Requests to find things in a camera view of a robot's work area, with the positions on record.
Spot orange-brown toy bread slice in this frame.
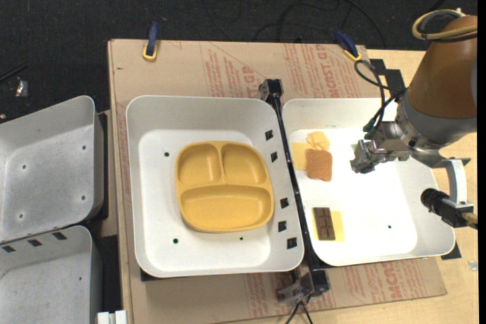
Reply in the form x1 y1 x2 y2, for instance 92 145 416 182
305 148 334 183

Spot brown cardboard board red print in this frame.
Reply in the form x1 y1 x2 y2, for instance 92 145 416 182
107 39 448 324

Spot black cylinder on white bracket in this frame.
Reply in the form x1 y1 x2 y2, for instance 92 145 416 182
420 158 475 229

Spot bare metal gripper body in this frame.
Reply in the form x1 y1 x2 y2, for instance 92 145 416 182
374 120 420 165

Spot black block with thin wires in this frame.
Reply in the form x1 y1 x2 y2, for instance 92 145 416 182
259 78 284 102
276 268 330 303

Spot thin black rod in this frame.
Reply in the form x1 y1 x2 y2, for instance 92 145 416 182
270 94 323 278

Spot pale yellow toy crisps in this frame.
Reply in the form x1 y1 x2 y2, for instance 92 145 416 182
306 131 331 151

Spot yellow cheese slice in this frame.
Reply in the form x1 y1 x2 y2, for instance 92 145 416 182
290 142 311 172
329 210 346 243

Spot white plastic tray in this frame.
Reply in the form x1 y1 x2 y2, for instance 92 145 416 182
0 225 104 324
281 97 456 267
125 94 306 278
0 95 106 244

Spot yellow divided plate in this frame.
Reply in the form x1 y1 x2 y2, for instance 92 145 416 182
175 140 276 234

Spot brown chocolate bar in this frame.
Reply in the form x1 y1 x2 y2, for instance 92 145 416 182
311 206 337 241

